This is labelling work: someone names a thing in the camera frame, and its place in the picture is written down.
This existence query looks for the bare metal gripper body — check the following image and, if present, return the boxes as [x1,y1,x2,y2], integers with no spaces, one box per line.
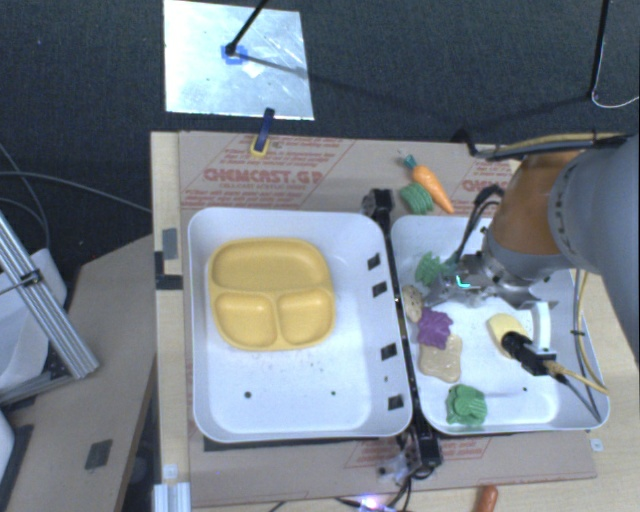
[452,252,560,312]

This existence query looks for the green toy leaf vegetable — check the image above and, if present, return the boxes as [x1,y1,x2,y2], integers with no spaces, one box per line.
[398,181,435,216]
[414,251,454,288]

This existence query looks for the beige dotted biscuit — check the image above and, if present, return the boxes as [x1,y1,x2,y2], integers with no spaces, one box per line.
[400,284,425,323]

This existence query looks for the purple grapes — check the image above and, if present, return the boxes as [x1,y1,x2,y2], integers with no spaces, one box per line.
[416,306,454,349]

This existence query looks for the thin black rod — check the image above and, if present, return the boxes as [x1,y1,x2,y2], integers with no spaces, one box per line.
[375,209,427,437]

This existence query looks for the yellow banana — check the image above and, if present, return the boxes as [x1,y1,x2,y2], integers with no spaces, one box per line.
[486,312,530,359]

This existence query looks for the beige bread slice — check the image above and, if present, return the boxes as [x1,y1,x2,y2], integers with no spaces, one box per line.
[417,333,464,384]

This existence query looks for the orange carrot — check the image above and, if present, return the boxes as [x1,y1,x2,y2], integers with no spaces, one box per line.
[402,154,456,216]

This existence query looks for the green toy broccoli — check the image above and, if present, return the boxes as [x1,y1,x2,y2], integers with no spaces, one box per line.
[445,383,488,428]

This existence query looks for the white plastic tray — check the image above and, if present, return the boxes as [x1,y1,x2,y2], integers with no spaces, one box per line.
[187,206,414,444]
[389,214,612,434]

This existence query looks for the yellow divided plate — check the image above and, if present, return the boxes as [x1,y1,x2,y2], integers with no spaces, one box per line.
[206,237,337,352]

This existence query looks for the brown cardboard board red print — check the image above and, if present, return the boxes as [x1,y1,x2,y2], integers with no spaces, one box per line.
[177,130,599,494]

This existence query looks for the orange sausage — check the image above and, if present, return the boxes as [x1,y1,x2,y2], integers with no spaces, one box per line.
[474,485,500,512]

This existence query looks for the black cylinder on white bracket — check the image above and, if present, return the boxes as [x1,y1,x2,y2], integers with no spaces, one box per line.
[501,301,558,377]

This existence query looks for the black block with thin wires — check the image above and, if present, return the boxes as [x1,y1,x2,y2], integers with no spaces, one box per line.
[413,430,445,470]
[361,188,397,219]

